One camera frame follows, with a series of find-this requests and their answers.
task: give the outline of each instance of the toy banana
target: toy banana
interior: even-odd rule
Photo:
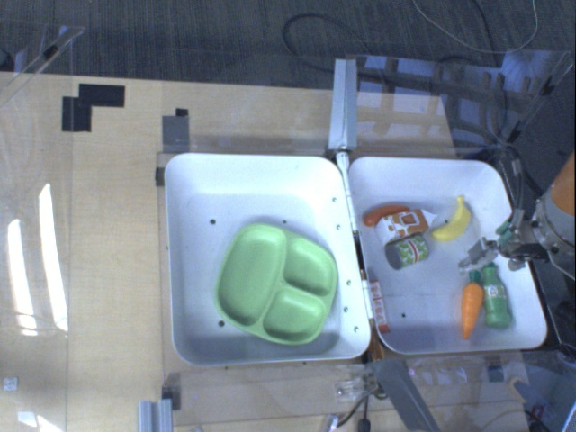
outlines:
[[[460,237],[468,227],[472,214],[464,205],[464,197],[459,196],[456,201],[458,202],[458,207],[454,216],[446,225],[432,230],[430,233],[432,239],[438,241],[454,240]]]

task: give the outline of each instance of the toy bottle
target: toy bottle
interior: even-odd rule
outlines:
[[[486,325],[492,328],[506,328],[510,324],[511,317],[506,287],[498,277],[498,268],[494,263],[490,263],[482,269],[482,274]]]

